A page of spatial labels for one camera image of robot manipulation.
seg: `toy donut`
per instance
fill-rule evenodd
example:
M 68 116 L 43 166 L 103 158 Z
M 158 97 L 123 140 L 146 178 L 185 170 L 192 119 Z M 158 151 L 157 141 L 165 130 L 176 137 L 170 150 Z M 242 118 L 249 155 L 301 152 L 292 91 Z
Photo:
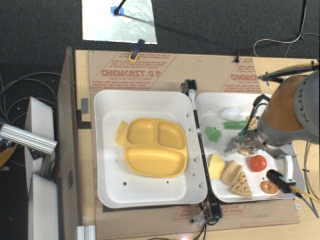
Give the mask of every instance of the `toy donut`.
M 261 182 L 260 187 L 263 192 L 267 194 L 275 194 L 279 191 L 278 186 L 273 184 L 270 180 L 264 180 Z

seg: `white tray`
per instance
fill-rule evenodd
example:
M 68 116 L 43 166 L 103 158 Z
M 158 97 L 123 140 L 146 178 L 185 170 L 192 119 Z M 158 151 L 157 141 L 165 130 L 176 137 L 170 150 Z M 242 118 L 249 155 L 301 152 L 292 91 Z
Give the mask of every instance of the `white tray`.
M 180 92 L 103 90 L 94 98 L 97 181 L 100 201 L 110 208 L 197 204 L 207 195 L 197 129 L 190 99 Z M 121 121 L 141 117 L 179 124 L 186 136 L 184 173 L 153 178 L 129 170 L 124 147 L 115 143 Z
M 243 156 L 237 152 L 229 155 L 225 155 L 224 150 L 227 147 L 229 141 L 238 135 L 240 130 L 230 130 L 224 128 L 225 119 L 222 118 L 221 113 L 225 108 L 236 107 L 240 110 L 240 118 L 237 120 L 245 120 L 250 115 L 253 102 L 259 94 L 246 94 L 246 93 L 201 93 L 196 97 L 196 106 L 198 111 L 200 130 L 202 134 L 204 151 L 209 164 L 211 154 L 217 154 L 222 157 L 226 162 L 234 160 L 238 164 L 242 165 L 243 171 L 247 176 L 249 186 L 252 191 L 252 197 L 240 196 L 230 192 L 230 186 L 223 183 L 220 179 L 212 179 L 211 186 L 215 196 L 223 202 L 247 202 L 247 201 L 259 201 L 259 200 L 271 200 L 271 199 L 286 199 L 295 198 L 296 196 L 287 193 L 284 194 L 279 191 L 277 194 L 264 193 L 260 188 L 260 183 L 264 180 L 268 180 L 266 172 L 270 169 L 274 169 L 282 174 L 288 174 L 289 171 L 285 165 L 284 159 L 274 159 L 265 151 L 259 150 L 257 154 L 262 155 L 267 161 L 267 167 L 261 172 L 252 172 L 248 166 L 248 159 L 251 156 Z M 257 115 L 260 115 L 265 109 L 264 106 L 260 106 Z M 208 136 L 205 134 L 207 126 L 216 127 L 221 131 L 222 135 L 217 143 L 209 141 Z M 288 154 L 295 154 L 293 145 L 286 145 L 282 148 Z M 290 162 L 292 158 L 293 174 L 292 177 L 296 180 L 297 187 L 305 189 L 306 185 L 302 175 L 302 171 L 296 156 L 287 157 Z

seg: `white egg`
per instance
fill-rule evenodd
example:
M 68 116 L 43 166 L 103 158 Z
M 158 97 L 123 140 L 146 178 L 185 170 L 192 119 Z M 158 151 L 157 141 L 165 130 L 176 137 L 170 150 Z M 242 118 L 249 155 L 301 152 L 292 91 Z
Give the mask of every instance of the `white egg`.
M 234 106 L 226 107 L 222 111 L 221 116 L 225 120 L 236 121 L 240 117 L 240 110 L 239 110 L 239 108 L 234 107 Z

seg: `black metal pole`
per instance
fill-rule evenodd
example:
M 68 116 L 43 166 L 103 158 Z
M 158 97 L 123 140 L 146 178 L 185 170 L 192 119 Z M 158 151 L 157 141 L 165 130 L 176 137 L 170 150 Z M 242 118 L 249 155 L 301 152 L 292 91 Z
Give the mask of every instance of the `black metal pole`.
M 302 34 L 302 30 L 303 30 L 304 18 L 305 18 L 305 13 L 306 13 L 306 6 L 307 6 L 307 0 L 303 0 L 299 34 Z
M 121 7 L 124 5 L 124 3 L 126 1 L 127 0 L 122 0 L 122 2 L 119 4 L 119 6 L 116 9 L 114 9 L 114 11 L 113 11 L 114 15 L 118 15 L 119 14 L 119 11 L 120 11 Z

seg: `yellow and blue clamp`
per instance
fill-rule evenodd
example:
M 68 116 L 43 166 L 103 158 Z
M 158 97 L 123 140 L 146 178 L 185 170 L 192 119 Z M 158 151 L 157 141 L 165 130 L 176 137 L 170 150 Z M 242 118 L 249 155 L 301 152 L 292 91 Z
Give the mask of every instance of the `yellow and blue clamp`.
M 145 44 L 145 40 L 139 39 L 138 43 L 136 44 L 133 52 L 129 55 L 129 61 L 136 62 L 139 57 L 139 52 L 142 50 L 143 46 Z

